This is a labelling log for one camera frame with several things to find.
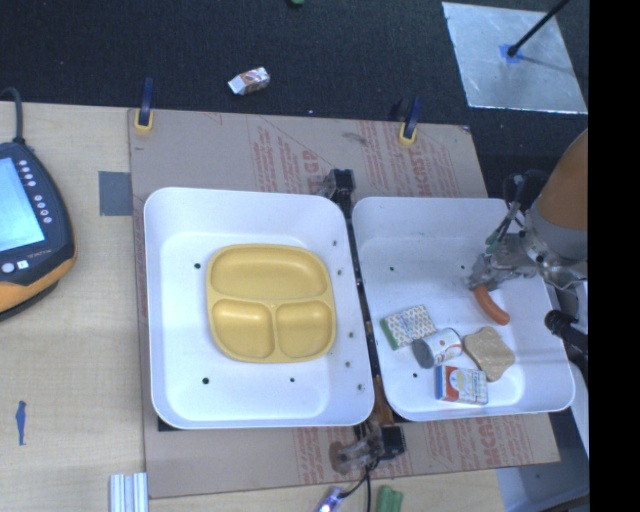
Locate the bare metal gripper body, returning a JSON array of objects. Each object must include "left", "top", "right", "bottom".
[{"left": 495, "top": 233, "right": 589, "bottom": 301}]

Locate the orange sausage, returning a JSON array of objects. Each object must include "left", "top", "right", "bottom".
[{"left": 472, "top": 284, "right": 512, "bottom": 327}]

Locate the white plastic tray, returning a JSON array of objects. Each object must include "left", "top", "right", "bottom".
[
  {"left": 350, "top": 195, "right": 577, "bottom": 423},
  {"left": 143, "top": 186, "right": 376, "bottom": 431}
]

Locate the tan bread slice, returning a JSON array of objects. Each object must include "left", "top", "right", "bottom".
[{"left": 462, "top": 325, "right": 517, "bottom": 383}]

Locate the white small can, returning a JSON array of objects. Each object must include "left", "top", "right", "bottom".
[{"left": 411, "top": 327, "right": 464, "bottom": 371}]

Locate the green patterned carton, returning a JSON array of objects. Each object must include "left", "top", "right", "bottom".
[{"left": 379, "top": 304, "right": 439, "bottom": 352}]

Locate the blue and white carton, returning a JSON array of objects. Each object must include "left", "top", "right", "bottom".
[{"left": 434, "top": 364, "right": 490, "bottom": 407}]

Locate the thin black and white rod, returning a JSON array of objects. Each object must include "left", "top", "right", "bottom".
[{"left": 342, "top": 197, "right": 386, "bottom": 426}]

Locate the yellow divided plate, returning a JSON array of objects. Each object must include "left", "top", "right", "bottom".
[{"left": 205, "top": 243, "right": 338, "bottom": 364}]

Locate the green toy vegetable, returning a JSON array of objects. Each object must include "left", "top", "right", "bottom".
[{"left": 375, "top": 484, "right": 405, "bottom": 512}]

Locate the brown cardboard board red print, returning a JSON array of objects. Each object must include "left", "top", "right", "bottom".
[{"left": 127, "top": 108, "right": 562, "bottom": 500}]

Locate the brown and white packet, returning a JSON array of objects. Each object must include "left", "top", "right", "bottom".
[{"left": 226, "top": 65, "right": 272, "bottom": 97}]

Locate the black cylinder on white bracket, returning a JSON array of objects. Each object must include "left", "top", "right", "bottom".
[{"left": 543, "top": 279, "right": 589, "bottom": 382}]

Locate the black block with thin wires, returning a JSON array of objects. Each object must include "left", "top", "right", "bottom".
[
  {"left": 349, "top": 423, "right": 406, "bottom": 462},
  {"left": 317, "top": 168, "right": 357, "bottom": 202}
]

